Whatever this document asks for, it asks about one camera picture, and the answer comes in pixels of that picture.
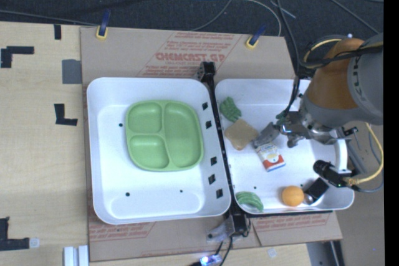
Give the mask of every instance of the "beige sponge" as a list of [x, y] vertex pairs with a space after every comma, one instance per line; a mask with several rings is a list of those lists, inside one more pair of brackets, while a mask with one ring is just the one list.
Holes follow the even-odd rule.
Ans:
[[240, 151], [258, 136], [258, 132], [243, 119], [238, 119], [224, 131], [224, 135]]

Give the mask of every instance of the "divided green plate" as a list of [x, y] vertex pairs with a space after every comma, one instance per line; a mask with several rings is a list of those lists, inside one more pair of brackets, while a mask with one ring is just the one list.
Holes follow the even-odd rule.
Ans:
[[181, 171], [203, 157], [203, 138], [195, 110], [182, 102], [150, 100], [126, 113], [127, 146], [132, 161], [149, 171]]

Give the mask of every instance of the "yellow clip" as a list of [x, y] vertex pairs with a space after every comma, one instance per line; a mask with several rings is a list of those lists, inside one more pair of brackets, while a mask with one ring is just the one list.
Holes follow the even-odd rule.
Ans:
[[105, 32], [104, 32], [104, 36], [100, 35], [100, 26], [97, 27], [97, 31], [95, 32], [95, 37], [98, 40], [105, 40], [107, 38], [107, 34], [108, 34], [108, 27], [105, 28]]
[[245, 46], [246, 46], [248, 49], [253, 50], [253, 49], [255, 49], [255, 47], [257, 46], [257, 43], [259, 42], [259, 40], [255, 41], [254, 44], [250, 44], [249, 41], [251, 41], [251, 39], [252, 39], [252, 37], [249, 37], [249, 38], [248, 38], [247, 42], [245, 43]]

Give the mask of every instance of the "blue and yellow clip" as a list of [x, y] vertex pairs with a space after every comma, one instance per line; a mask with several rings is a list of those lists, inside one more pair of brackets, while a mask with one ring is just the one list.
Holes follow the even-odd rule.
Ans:
[[254, 49], [257, 46], [257, 43], [259, 42], [259, 37], [264, 34], [266, 31], [266, 25], [263, 24], [260, 26], [260, 28], [255, 32], [255, 34], [252, 37], [249, 37], [247, 42], [245, 43], [245, 46], [248, 49]]
[[95, 36], [98, 40], [105, 40], [108, 35], [108, 22], [110, 20], [111, 10], [106, 9], [102, 16], [101, 25], [97, 27], [97, 31], [95, 32]]

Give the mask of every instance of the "cardboard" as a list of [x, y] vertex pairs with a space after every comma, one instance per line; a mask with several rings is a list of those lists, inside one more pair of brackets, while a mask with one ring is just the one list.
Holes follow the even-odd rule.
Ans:
[[[85, 91], [99, 77], [195, 78], [202, 61], [215, 63], [216, 83], [225, 78], [293, 78], [284, 38], [262, 36], [251, 50], [245, 46], [249, 35], [109, 28], [107, 38], [99, 40], [95, 32], [95, 27], [80, 28], [90, 260], [214, 252], [219, 243], [208, 242], [206, 234], [223, 216], [119, 226], [99, 220], [92, 208]], [[237, 239], [233, 249], [341, 237], [334, 212], [270, 216], [252, 219], [249, 236]]]

